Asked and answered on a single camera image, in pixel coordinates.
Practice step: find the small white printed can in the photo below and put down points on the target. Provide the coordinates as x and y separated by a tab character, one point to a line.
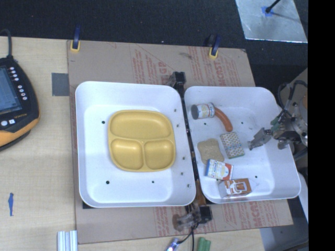
205	111

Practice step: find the orange sausage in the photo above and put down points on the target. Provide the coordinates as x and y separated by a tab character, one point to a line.
225	118

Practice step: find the yellow divided plate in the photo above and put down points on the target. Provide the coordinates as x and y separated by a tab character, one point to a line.
141	124

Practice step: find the tan bread slice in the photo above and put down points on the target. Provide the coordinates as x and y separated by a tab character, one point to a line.
209	150

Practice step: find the green ridged toy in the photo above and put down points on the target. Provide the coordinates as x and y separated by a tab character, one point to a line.
203	244

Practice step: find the thin black and white rod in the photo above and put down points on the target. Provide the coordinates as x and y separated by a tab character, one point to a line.
187	125

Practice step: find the brown and white carton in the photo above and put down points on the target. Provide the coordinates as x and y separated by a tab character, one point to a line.
236	187

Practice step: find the white packet with orange pattern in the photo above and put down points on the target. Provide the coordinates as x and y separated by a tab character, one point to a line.
232	145

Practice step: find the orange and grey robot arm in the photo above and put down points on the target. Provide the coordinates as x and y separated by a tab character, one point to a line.
305	102

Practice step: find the white plastic tray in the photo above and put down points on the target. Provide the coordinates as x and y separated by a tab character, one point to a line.
94	192
274	171

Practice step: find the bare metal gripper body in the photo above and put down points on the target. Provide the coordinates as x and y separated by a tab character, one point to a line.
288	135

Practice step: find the white blue and red carton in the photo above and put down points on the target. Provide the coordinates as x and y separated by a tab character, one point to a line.
218	169

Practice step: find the brown cardboard board red print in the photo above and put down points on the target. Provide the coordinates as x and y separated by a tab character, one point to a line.
104	61

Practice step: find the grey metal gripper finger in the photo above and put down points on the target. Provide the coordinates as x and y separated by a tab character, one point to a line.
282	144
259	138

